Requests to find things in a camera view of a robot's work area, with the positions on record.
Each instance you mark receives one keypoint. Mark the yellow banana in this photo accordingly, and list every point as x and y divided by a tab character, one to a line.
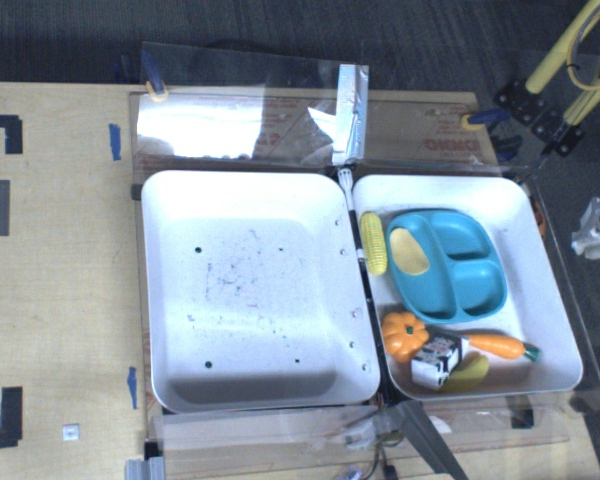
470	375

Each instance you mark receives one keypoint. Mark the white plastic tray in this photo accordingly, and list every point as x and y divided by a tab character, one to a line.
535	328
260	288

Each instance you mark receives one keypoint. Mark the orange carrot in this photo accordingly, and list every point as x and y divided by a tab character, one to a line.
497	346

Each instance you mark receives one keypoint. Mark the black and white milk carton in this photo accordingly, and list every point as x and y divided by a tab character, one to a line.
437	360

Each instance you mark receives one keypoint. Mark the yellow corn cob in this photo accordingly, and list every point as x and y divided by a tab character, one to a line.
374	243

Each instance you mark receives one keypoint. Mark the yellow oval chip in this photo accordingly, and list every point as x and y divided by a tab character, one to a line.
408	253

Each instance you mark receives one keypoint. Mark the blue divided plate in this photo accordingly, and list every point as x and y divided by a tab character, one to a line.
472	280

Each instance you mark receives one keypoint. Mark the orange pumpkin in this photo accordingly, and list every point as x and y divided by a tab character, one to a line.
404	335

